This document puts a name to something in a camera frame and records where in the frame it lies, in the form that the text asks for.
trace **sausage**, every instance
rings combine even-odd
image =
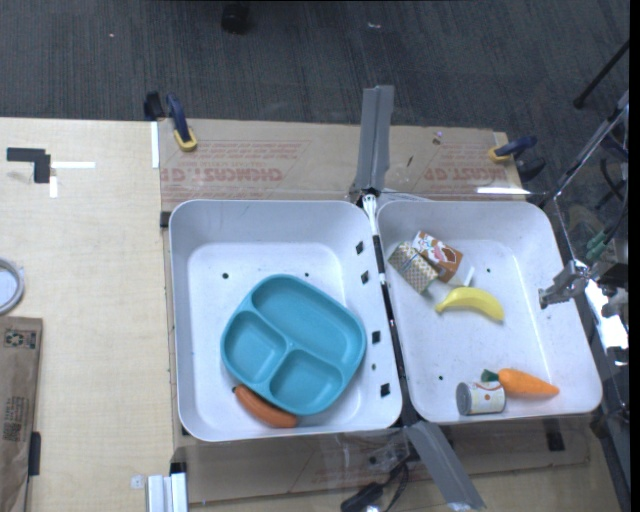
[[[249,413],[272,427],[293,428],[298,424],[298,418],[294,414],[270,404],[244,384],[238,384],[233,392]]]

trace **tin can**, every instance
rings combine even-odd
[[[463,416],[504,410],[506,397],[499,382],[461,382],[456,388],[458,411]]]

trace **blue divided plate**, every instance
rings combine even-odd
[[[366,348],[360,321],[316,287],[287,274],[258,283],[222,333],[222,360],[241,382],[304,416],[329,407]]]

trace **table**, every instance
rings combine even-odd
[[[237,129],[236,122],[218,123]],[[29,509],[144,510],[140,478],[167,473],[178,427],[159,225],[162,170],[153,167],[152,125],[43,119],[0,124],[2,148],[42,148],[52,161],[95,162],[94,169],[58,169],[58,197],[51,198],[48,185],[30,180],[29,164],[0,161],[0,254],[24,268],[26,281],[25,296],[11,314],[44,320],[35,424],[42,453],[40,475],[29,486]],[[272,134],[270,128],[265,133]],[[357,141],[358,128],[350,128]],[[490,510],[615,510],[599,442],[588,429],[584,442],[589,456],[580,464],[482,474],[473,481]],[[203,508],[333,511],[353,492]],[[409,486],[397,510],[449,510],[442,501],[426,480]]]

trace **yellow banana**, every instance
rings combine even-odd
[[[451,307],[467,307],[477,309],[494,320],[504,318],[502,305],[489,292],[471,286],[460,286],[449,292],[445,299],[436,305],[436,311],[442,313]]]

